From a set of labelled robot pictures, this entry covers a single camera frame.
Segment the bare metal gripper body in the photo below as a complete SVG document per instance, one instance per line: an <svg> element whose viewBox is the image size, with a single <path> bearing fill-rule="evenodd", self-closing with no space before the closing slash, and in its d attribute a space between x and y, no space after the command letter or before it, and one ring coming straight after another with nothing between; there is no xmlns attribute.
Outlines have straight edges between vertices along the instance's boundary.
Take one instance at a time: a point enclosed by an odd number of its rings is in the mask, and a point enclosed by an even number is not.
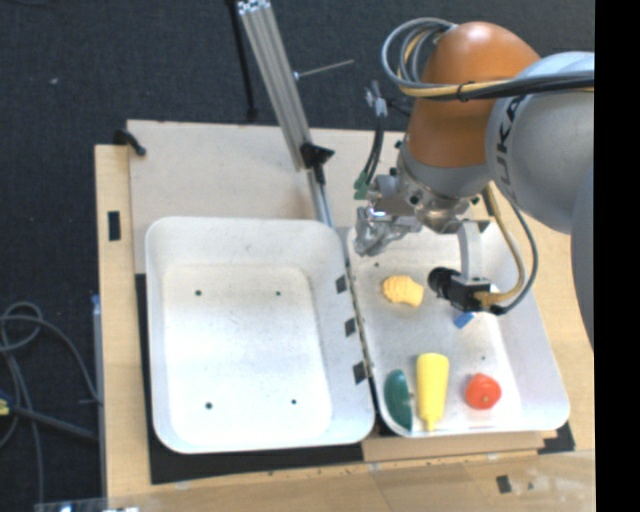
<svg viewBox="0 0 640 512"><path fill-rule="evenodd" d="M457 230L469 204L468 198L438 195L404 175L378 175L368 190L368 222L391 229L417 232L425 227L437 234L450 234Z"/></svg>

